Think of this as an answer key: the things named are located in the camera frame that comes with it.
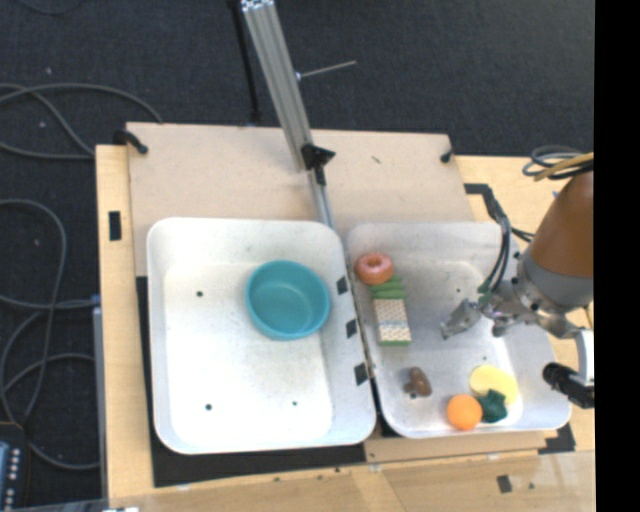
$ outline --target toy orange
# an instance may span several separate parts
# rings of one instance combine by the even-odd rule
[[[482,419],[482,406],[471,395],[454,395],[447,404],[449,422],[460,430],[471,430]]]

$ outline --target metal pole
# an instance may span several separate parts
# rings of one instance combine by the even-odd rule
[[[302,148],[313,145],[313,139],[275,3],[273,0],[243,0],[242,12],[294,165],[298,170],[305,170],[307,167]],[[309,183],[320,221],[333,228],[333,216],[325,187],[317,182],[313,172],[309,173]]]
[[[306,73],[297,73],[296,78],[298,82],[303,78],[309,78],[310,76],[323,75],[324,73],[330,73],[331,71],[337,71],[339,69],[348,68],[350,66],[355,66],[357,61],[350,60],[349,62],[343,62],[341,64],[334,64],[333,66],[327,66],[326,68],[314,69],[313,71],[307,71]]]

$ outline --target black wire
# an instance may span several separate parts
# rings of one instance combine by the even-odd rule
[[[90,363],[95,363],[95,358],[94,357],[89,356],[87,354],[76,354],[75,352],[64,352],[62,354],[55,354],[55,355],[49,357],[48,362],[49,363],[55,363],[55,362],[58,362],[58,361],[66,361],[68,359],[77,359],[79,361],[87,361],[87,362],[90,362]],[[16,375],[14,375],[11,378],[11,380],[9,382],[5,383],[4,391],[5,392],[10,391],[13,386],[15,386],[18,382],[20,382],[22,379],[24,379],[31,372],[33,372],[34,370],[37,370],[38,368],[40,368],[40,366],[42,366],[42,361],[36,361],[32,365],[27,366],[26,368],[22,369],[20,371],[20,373],[17,373]]]
[[[48,304],[31,303],[28,301],[11,299],[7,296],[0,295],[0,302],[4,304],[9,304],[11,306],[17,306],[21,308],[35,310],[34,313],[32,313],[25,321],[22,322],[22,324],[20,324],[20,326],[18,326],[16,330],[14,330],[7,344],[4,347],[2,355],[0,356],[0,402],[2,402],[2,406],[5,410],[6,415],[9,417],[10,421],[18,425],[21,425],[21,424],[24,425],[28,421],[29,417],[31,416],[31,413],[33,412],[33,408],[39,398],[40,392],[42,391],[42,386],[44,383],[44,377],[46,374],[48,363],[53,360],[58,360],[59,358],[59,356],[49,355],[51,337],[53,332],[53,323],[54,323],[56,311],[91,307],[96,305],[97,303],[95,301],[88,301],[88,300],[58,302],[60,287],[62,284],[62,277],[64,275],[64,269],[65,269],[66,258],[67,258],[67,235],[66,235],[64,226],[60,221],[60,219],[58,218],[58,216],[46,206],[40,203],[37,203],[35,201],[27,200],[27,199],[2,199],[0,200],[0,208],[3,208],[3,207],[14,207],[14,208],[26,207],[30,209],[35,209],[40,213],[44,213],[55,224],[58,231],[59,238],[60,238],[60,255],[58,259],[58,268],[56,271],[56,275],[55,275],[54,283],[52,287],[51,300]],[[29,368],[19,373],[18,374],[19,378],[14,377],[9,384],[5,383],[4,379],[6,374],[6,364],[7,364],[8,356],[14,344],[16,343],[16,340],[18,340],[19,337],[22,335],[22,333],[26,331],[26,329],[30,327],[36,320],[44,316],[46,316],[46,327],[45,327],[42,355],[40,357],[40,360],[37,363],[35,363],[35,365],[31,365]],[[69,354],[66,354],[65,356],[67,358],[71,357],[71,355]],[[16,415],[14,414],[7,400],[6,393],[8,389],[10,389],[15,384],[15,382],[17,382],[17,380],[23,378],[25,375],[27,375],[28,373],[31,373],[32,371],[35,371],[36,369],[38,370],[37,382],[34,387],[31,398],[29,400],[29,403],[25,408],[25,411],[23,412],[23,419],[20,422],[17,420]],[[89,464],[67,464],[64,462],[60,462],[59,460],[47,455],[40,448],[38,448],[31,442],[30,442],[30,447],[33,450],[33,452],[42,460],[61,469],[82,471],[87,469],[94,469],[99,465],[98,463],[93,463],[93,462]]]
[[[65,7],[61,7],[57,10],[55,9],[45,9],[44,7],[38,7],[37,5],[32,4],[31,2],[27,2],[27,0],[16,0],[19,4],[27,7],[28,9],[31,9],[32,11],[35,11],[39,14],[48,14],[48,15],[52,15],[52,16],[56,16],[56,15],[60,15],[60,14],[66,14],[69,11],[72,11],[73,9],[76,9],[77,7],[80,7],[83,3],[85,3],[87,0],[76,0],[74,3],[69,4]]]
[[[583,154],[583,151],[568,146],[540,146],[539,148],[536,148],[531,152],[531,161],[525,164],[525,166],[522,168],[522,174],[524,174],[525,176],[535,177],[543,172],[543,170],[532,171],[531,168],[536,165],[548,169],[550,167],[553,167],[557,163],[554,160],[566,160]],[[585,162],[583,164],[577,164],[573,167],[552,174],[548,179],[556,181],[566,180],[567,178],[571,178],[573,176],[577,176],[578,174],[590,171],[593,171],[592,161]]]
[[[519,228],[514,228],[513,226],[511,227],[511,232],[525,242],[531,242],[533,240],[533,237],[535,236],[535,233],[523,231]]]
[[[501,266],[500,273],[496,277],[496,281],[491,286],[491,291],[495,292],[500,286],[502,279],[504,278],[505,271],[507,270],[507,263],[509,261],[509,250],[511,246],[511,223],[505,216],[501,219],[500,226],[502,227],[502,244],[501,244]]]
[[[55,84],[44,84],[37,85],[33,87],[24,87],[18,84],[11,83],[0,83],[0,89],[11,89],[13,92],[4,94],[0,96],[0,105],[9,103],[14,101],[22,96],[31,96],[42,103],[53,116],[60,123],[64,131],[73,139],[73,141],[80,147],[80,149],[84,152],[84,154],[55,154],[55,153],[45,153],[38,151],[30,151],[22,148],[18,148],[7,144],[6,142],[0,141],[0,149],[5,150],[10,153],[17,154],[19,156],[29,157],[29,158],[39,158],[44,160],[92,160],[95,157],[95,152],[91,149],[89,144],[87,144],[82,138],[77,134],[77,132],[71,127],[68,121],[64,118],[64,116],[60,113],[60,111],[44,96],[39,94],[40,92],[46,91],[56,91],[56,90],[81,90],[81,91],[95,91],[106,94],[116,95],[122,98],[125,98],[129,101],[132,101],[136,105],[142,107],[146,110],[157,122],[162,123],[162,117],[160,114],[151,107],[148,103],[143,101],[142,99],[130,94],[126,91],[122,91],[120,89],[116,89],[114,87],[104,86],[104,85],[95,85],[95,84],[81,84],[74,82],[64,82],[64,83],[55,83]]]
[[[485,279],[485,282],[489,286],[489,289],[493,289],[493,285],[491,283],[493,282],[493,279],[494,279],[495,275],[498,273],[498,269],[500,268],[500,265],[502,264],[502,261],[504,260],[504,254],[505,254],[504,232],[502,233],[502,235],[500,237],[500,240],[501,240],[500,241],[500,252],[498,253],[498,258],[496,259],[496,262],[493,264],[493,268],[491,269],[491,272],[489,273],[489,275]]]

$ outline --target black bracket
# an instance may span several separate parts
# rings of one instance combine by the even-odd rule
[[[443,164],[448,164],[449,161],[451,160],[451,157],[453,156],[453,148],[451,148],[449,151],[447,151],[446,153],[443,153],[442,155],[440,155],[440,161]]]
[[[316,181],[318,185],[327,185],[327,179],[324,175],[324,166],[334,156],[336,156],[336,154],[333,151],[319,148],[313,144],[305,144],[302,146],[302,158],[304,159],[304,165],[308,171],[313,169],[316,174]]]
[[[126,146],[127,143],[131,144],[138,150],[138,153],[144,155],[149,152],[149,148],[145,146],[140,139],[128,130],[118,129],[113,134],[113,143]]]

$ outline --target sponge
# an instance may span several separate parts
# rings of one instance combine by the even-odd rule
[[[376,314],[378,343],[383,346],[404,346],[411,343],[411,330],[407,320],[404,299],[407,296],[398,276],[370,286],[373,309]]]
[[[486,396],[493,389],[504,395],[505,404],[512,404],[518,398],[516,379],[490,364],[478,366],[471,372],[469,387],[480,396]]]

